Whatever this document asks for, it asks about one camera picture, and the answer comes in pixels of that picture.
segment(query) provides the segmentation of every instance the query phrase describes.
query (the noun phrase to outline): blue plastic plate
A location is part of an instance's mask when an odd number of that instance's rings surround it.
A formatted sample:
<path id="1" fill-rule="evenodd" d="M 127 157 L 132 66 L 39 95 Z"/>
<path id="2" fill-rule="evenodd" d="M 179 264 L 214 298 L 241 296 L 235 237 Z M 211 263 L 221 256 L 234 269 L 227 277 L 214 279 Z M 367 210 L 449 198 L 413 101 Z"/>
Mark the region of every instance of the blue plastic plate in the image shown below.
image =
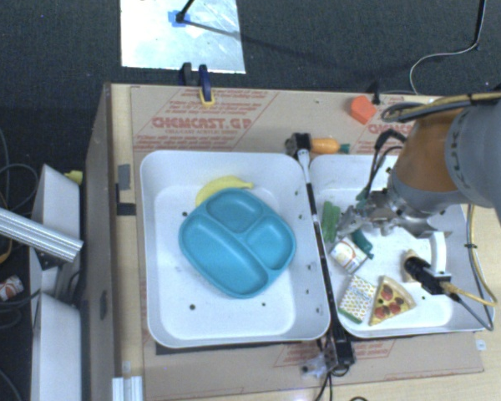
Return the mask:
<path id="1" fill-rule="evenodd" d="M 180 227 L 180 249 L 229 296 L 264 291 L 295 255 L 291 228 L 247 190 L 225 189 L 205 200 Z"/>

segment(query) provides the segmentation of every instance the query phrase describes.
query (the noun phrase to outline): yellow wire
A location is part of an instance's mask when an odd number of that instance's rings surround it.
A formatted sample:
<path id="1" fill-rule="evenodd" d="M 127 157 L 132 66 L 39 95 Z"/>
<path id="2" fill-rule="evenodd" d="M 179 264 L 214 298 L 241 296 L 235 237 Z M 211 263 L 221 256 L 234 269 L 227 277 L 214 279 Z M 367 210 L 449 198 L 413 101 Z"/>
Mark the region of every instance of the yellow wire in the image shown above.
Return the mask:
<path id="1" fill-rule="evenodd" d="M 432 103 L 429 104 L 420 104 L 418 107 L 412 107 L 410 109 L 401 109 L 401 110 L 396 110 L 395 113 L 399 113 L 400 116 L 408 116 L 411 113 L 417 112 L 421 109 L 426 109 L 429 110 L 433 107 L 439 107 L 443 104 L 454 104 L 454 103 L 462 103 L 464 102 L 464 105 L 468 105 L 467 103 L 474 104 L 474 103 L 479 103 L 481 101 L 492 101 L 495 99 L 501 99 L 501 92 L 481 92 L 478 94 L 471 94 L 471 95 L 454 95 L 450 97 L 442 97 L 439 99 L 436 99 Z M 385 120 L 387 119 L 393 119 L 393 117 L 389 114 L 387 117 L 384 118 Z"/>
<path id="2" fill-rule="evenodd" d="M 465 297 L 471 298 L 475 302 L 482 303 L 483 305 L 490 306 L 490 307 L 495 307 L 498 304 L 498 299 L 494 294 L 492 293 L 492 290 L 488 287 L 488 283 L 484 279 L 483 272 L 481 270 L 481 266 L 478 262 L 478 255 L 476 251 L 473 251 L 473 229 L 474 229 L 474 223 L 473 223 L 473 213 L 475 212 L 475 205 L 470 205 L 470 210 L 468 213 L 468 244 L 470 244 L 470 247 L 468 248 L 468 253 L 470 257 L 472 258 L 473 266 L 475 267 L 475 271 L 477 272 L 478 279 L 481 281 L 481 284 L 483 285 L 484 289 L 486 290 L 486 293 L 492 298 L 492 301 L 485 300 L 481 297 L 475 296 L 471 292 L 465 292 L 463 289 L 458 288 L 456 285 L 452 284 L 451 282 L 442 282 L 440 286 L 446 291 L 454 294 L 461 294 Z"/>
<path id="3" fill-rule="evenodd" d="M 493 302 L 490 302 L 489 300 L 484 300 L 481 297 L 475 296 L 471 292 L 467 292 L 461 288 L 458 288 L 456 285 L 453 285 L 451 282 L 442 282 L 440 285 L 445 290 L 445 292 L 449 292 L 449 293 L 453 293 L 453 294 L 461 294 L 465 297 L 471 298 L 475 302 L 482 303 L 483 305 L 486 305 L 486 306 L 495 307 L 498 304 L 497 299 L 494 299 Z"/>

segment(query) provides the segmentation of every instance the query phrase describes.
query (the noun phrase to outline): blue clamp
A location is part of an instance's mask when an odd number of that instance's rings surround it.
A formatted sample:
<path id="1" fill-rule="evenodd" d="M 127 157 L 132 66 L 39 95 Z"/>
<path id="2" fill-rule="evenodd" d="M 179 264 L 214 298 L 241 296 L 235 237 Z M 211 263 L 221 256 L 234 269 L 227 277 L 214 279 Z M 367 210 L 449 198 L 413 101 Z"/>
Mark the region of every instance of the blue clamp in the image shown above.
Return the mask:
<path id="1" fill-rule="evenodd" d="M 215 103 L 214 95 L 211 92 L 210 73 L 205 64 L 199 66 L 199 86 L 200 86 L 200 101 L 203 105 L 210 106 Z"/>
<path id="2" fill-rule="evenodd" d="M 199 81 L 193 79 L 191 63 L 184 63 L 178 72 L 178 85 L 180 86 L 200 86 L 200 102 L 205 107 L 215 104 L 213 91 L 211 90 L 210 73 L 205 64 L 199 66 Z"/>

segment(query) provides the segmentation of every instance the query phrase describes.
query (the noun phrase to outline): toy pizza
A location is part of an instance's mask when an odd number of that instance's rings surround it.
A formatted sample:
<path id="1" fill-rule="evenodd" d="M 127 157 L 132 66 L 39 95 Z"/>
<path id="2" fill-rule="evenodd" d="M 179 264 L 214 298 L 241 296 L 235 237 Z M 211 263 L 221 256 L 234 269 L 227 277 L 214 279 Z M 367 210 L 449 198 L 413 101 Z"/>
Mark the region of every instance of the toy pizza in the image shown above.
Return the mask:
<path id="1" fill-rule="evenodd" d="M 415 306 L 416 303 L 407 290 L 390 277 L 382 277 L 369 325 L 376 325 Z"/>

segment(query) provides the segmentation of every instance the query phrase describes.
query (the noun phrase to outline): yellow banana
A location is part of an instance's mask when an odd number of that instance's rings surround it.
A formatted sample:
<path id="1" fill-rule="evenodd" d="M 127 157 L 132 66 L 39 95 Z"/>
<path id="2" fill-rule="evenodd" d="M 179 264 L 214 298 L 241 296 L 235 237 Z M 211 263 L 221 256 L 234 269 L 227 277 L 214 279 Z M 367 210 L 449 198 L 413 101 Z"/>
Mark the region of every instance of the yellow banana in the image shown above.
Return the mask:
<path id="1" fill-rule="evenodd" d="M 199 206 L 214 193 L 217 193 L 218 191 L 223 189 L 228 189 L 230 187 L 239 189 L 252 189 L 252 187 L 254 187 L 254 184 L 247 183 L 234 175 L 227 175 L 217 178 L 216 180 L 210 181 L 207 185 L 199 190 L 199 193 L 195 198 L 195 206 Z"/>

